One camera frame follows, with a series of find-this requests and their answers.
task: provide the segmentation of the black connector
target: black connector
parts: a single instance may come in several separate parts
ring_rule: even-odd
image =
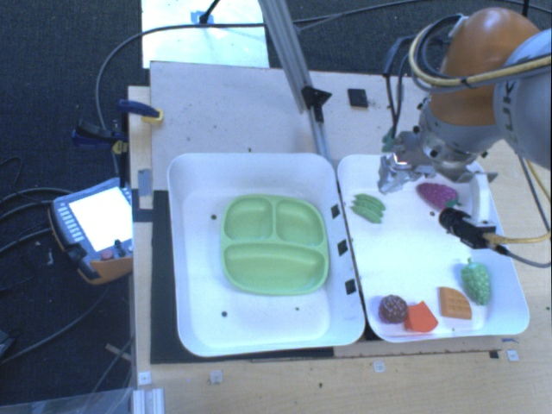
[[[450,233],[471,248],[487,248],[489,241],[483,237],[485,233],[494,233],[496,226],[479,224],[471,220],[465,211],[447,208],[439,215],[439,223]]]

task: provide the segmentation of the toy food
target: toy food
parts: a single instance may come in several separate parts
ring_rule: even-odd
[[[384,204],[371,195],[360,193],[354,197],[351,210],[359,216],[366,218],[370,223],[379,224],[383,217]]]
[[[408,315],[405,319],[406,329],[427,333],[432,331],[438,324],[439,322],[437,322],[424,301],[408,307]]]
[[[456,319],[471,319],[472,307],[466,297],[447,286],[439,287],[439,303],[441,304],[441,315],[455,317]]]
[[[417,185],[416,190],[423,199],[439,210],[458,204],[458,193],[448,185],[422,183]]]
[[[383,323],[401,323],[408,314],[408,305],[401,297],[390,294],[379,302],[378,314]]]
[[[468,258],[467,265],[461,269],[460,276],[466,294],[476,304],[485,305],[491,297],[491,283],[485,266]]]

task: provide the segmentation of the wooden surface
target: wooden surface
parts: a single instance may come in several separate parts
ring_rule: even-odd
[[[347,118],[332,117],[327,130],[335,141],[332,156],[370,152],[379,147],[389,114],[380,78],[359,75],[319,74],[317,81],[349,78],[349,87],[367,89],[372,108],[354,111]],[[148,88],[130,88],[131,99],[147,102]],[[339,95],[333,97],[339,101]],[[407,82],[405,119],[401,129],[417,122],[415,106],[420,92]],[[152,168],[151,129],[155,126],[134,117],[130,127],[131,184],[137,173]],[[515,154],[503,142],[480,162],[499,177],[492,194],[508,236],[540,235],[543,225],[530,198]],[[549,172],[539,170],[550,185]],[[151,198],[141,198],[151,207]],[[150,372],[152,386],[165,390],[167,413],[428,413],[428,412],[549,412],[552,406],[552,327],[550,317],[550,269],[515,262],[530,308],[529,328],[520,335],[443,340],[443,345],[412,342],[398,348],[386,342],[377,347],[357,343],[336,350],[339,358],[315,361],[221,361],[203,364],[150,365],[150,223],[135,223],[134,311],[137,372]],[[512,251],[542,262],[549,259],[549,241]],[[498,349],[498,359],[489,350]],[[510,361],[515,350],[517,361]],[[222,371],[223,382],[210,383],[210,373]]]

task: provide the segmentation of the white tray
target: white tray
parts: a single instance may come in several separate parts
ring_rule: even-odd
[[[438,222],[439,212],[416,192],[416,185],[424,179],[407,183],[402,191],[382,195],[377,186],[379,166],[380,157],[375,155],[351,155],[338,166],[348,229],[372,330],[389,342],[514,335],[524,331],[529,324],[529,310],[511,259],[488,249],[472,250],[457,237],[448,235]],[[459,208],[471,212],[468,184],[453,185],[438,175],[428,182],[455,188],[462,204]],[[350,210],[354,195],[361,192],[380,198],[386,205],[382,224],[372,224]],[[501,233],[494,204],[490,218]],[[470,301],[473,318],[469,321],[442,317],[438,287],[462,291],[460,270],[470,257],[487,267],[492,290],[490,302],[481,306]],[[382,323],[378,308],[380,300],[389,294],[399,295],[408,305],[423,300],[439,324],[430,333],[415,333],[406,330],[403,324]]]
[[[340,198],[331,164],[315,154],[184,154],[168,170],[179,337],[200,356],[223,356],[356,342],[365,329]],[[292,196],[320,211],[329,241],[329,275],[313,293],[263,296],[224,277],[223,212],[237,196]]]

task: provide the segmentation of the purple toy vegetable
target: purple toy vegetable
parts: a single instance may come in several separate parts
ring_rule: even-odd
[[[458,193],[448,185],[422,183],[417,186],[416,190],[423,199],[439,210],[458,204]]]

